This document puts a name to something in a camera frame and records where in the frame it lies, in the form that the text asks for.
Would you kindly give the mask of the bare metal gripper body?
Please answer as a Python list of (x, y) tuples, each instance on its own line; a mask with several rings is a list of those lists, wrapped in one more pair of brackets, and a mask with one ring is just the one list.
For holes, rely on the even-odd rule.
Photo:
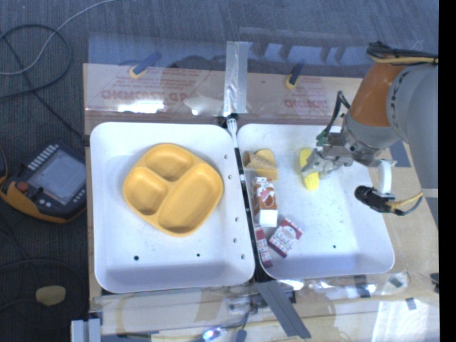
[(317, 137), (318, 155), (333, 167), (350, 166), (358, 162), (368, 167), (376, 167), (379, 149), (369, 147), (357, 140), (350, 132), (321, 133)]

